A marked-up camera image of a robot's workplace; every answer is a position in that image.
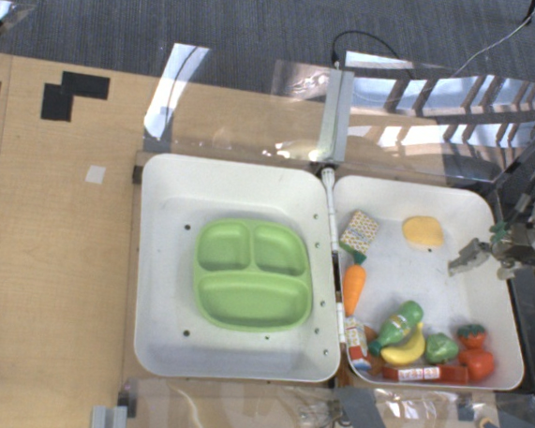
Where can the yellow toy bread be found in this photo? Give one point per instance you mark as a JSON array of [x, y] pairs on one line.
[[422, 232]]

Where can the yellow banana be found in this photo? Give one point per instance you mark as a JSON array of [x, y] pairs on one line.
[[408, 354]]

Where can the green toy pepper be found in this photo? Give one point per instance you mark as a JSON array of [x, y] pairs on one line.
[[441, 349]]

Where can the orange carrot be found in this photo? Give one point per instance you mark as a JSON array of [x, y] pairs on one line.
[[354, 285]]

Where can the red toy tomato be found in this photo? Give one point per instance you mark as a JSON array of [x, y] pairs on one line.
[[479, 365]]

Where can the brown toy sausage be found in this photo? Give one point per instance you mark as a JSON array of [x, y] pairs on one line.
[[375, 363]]

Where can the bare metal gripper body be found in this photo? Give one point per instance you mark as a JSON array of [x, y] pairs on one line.
[[525, 252]]

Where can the green bottle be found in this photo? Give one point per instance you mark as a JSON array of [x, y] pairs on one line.
[[400, 325]]

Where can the long red packet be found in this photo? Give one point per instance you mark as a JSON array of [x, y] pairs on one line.
[[421, 374]]

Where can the red strawberry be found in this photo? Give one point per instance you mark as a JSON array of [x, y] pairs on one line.
[[472, 336]]

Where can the white plastic tray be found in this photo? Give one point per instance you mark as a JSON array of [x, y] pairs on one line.
[[407, 278], [251, 188]]

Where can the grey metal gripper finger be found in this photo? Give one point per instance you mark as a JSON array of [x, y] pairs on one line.
[[475, 247], [464, 265]]

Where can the yellow patterned white carton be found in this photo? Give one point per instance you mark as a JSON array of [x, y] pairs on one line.
[[360, 231]]

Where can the green divided plate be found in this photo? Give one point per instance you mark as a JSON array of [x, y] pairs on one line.
[[249, 301]]

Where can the white and red carton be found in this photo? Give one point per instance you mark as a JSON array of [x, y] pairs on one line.
[[358, 341]]

